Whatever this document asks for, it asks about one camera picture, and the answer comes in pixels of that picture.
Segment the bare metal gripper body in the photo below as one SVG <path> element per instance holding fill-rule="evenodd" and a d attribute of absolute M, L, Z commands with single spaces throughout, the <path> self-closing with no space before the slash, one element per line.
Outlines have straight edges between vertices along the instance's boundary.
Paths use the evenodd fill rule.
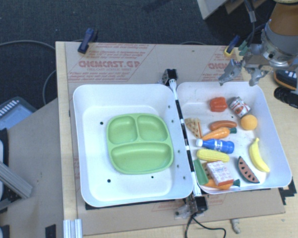
<path fill-rule="evenodd" d="M 267 67 L 273 69 L 289 70 L 297 55 L 288 54 L 281 49 L 264 44 L 251 44 L 249 50 L 242 59 L 244 68 L 257 68 L 267 70 Z"/>

